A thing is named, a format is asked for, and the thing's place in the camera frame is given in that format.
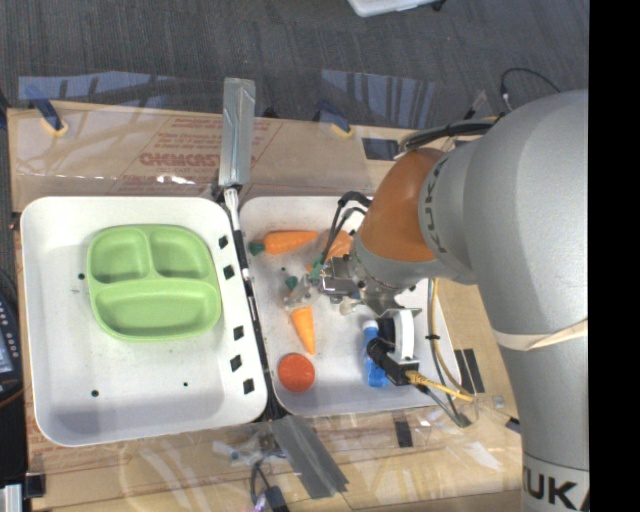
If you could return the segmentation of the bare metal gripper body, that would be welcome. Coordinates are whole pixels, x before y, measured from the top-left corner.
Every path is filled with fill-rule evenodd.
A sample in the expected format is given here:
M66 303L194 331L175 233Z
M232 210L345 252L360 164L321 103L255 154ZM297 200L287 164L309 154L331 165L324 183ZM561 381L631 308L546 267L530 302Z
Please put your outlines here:
M366 306L375 317L389 316L402 309L396 296L401 292L373 277L354 254L331 257L320 271L319 290L339 306L342 315Z

